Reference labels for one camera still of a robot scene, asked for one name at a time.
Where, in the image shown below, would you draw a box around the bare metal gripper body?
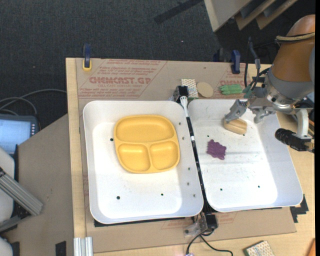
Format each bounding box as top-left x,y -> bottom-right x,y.
246,87 -> 301,115

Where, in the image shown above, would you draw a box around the beige bread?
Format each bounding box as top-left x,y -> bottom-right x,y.
222,117 -> 248,135

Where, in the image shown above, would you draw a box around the green asparagus bundle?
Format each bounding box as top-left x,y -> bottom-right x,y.
217,84 -> 244,96

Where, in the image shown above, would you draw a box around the round tan biscuit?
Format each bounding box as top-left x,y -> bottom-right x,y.
196,81 -> 215,99

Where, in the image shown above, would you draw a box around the purple grapes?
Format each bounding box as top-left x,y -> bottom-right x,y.
206,139 -> 228,161

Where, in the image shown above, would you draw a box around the white patterned packet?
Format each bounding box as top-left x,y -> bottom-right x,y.
180,78 -> 200,99
243,240 -> 277,256

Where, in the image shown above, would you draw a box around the thin black and white rod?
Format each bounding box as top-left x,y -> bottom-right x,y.
179,96 -> 209,214

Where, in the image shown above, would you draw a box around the white plastic tray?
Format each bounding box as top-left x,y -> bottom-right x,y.
82,99 -> 205,225
187,98 -> 304,213

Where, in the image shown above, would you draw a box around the yellow divided plate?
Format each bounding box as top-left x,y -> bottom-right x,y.
113,114 -> 181,174

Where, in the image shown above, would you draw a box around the brown cardboard board red print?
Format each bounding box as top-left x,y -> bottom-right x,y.
74,58 -> 305,254

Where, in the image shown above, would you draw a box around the black cylinder on white bracket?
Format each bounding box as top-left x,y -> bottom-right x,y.
274,108 -> 315,153

